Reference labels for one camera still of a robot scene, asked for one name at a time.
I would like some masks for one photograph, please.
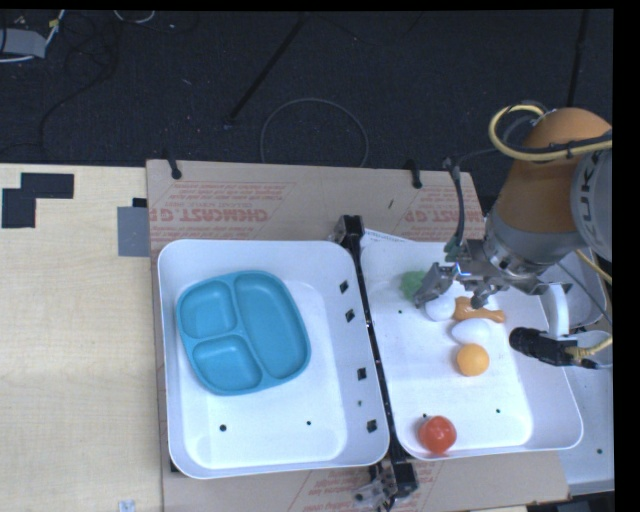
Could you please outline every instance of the dark floor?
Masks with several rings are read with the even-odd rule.
[[[4,28],[46,37],[59,14],[0,10],[0,162],[439,170],[522,100],[613,121],[613,9],[65,10],[44,58],[2,52]],[[510,165],[466,162],[485,210]]]

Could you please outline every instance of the black clip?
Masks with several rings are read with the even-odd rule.
[[[171,155],[171,152],[165,148],[162,151],[162,156],[165,160],[169,162],[169,167],[171,167],[171,177],[174,180],[179,180],[180,178],[182,178],[182,171],[178,169],[178,164],[176,163],[176,159],[173,158],[173,155]]]
[[[418,166],[416,165],[416,163],[412,159],[409,159],[405,162],[402,168],[407,171],[411,171],[411,185],[413,185],[413,188],[422,188],[422,182],[420,181],[420,171],[418,170]]]

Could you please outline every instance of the white egg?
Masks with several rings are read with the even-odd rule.
[[[440,297],[425,302],[424,312],[434,322],[449,320],[456,310],[456,300],[453,297],[441,295]]]
[[[467,318],[453,326],[451,335],[460,343],[484,345],[491,337],[491,327],[484,318]]]

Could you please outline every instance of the blue plate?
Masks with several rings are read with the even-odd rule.
[[[219,395],[287,382],[311,357],[289,290],[268,272],[235,272],[197,283],[178,299],[176,316],[196,376]]]

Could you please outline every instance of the toy tomato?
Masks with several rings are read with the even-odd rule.
[[[432,416],[418,429],[418,439],[422,446],[436,455],[451,448],[457,438],[456,427],[444,416]]]

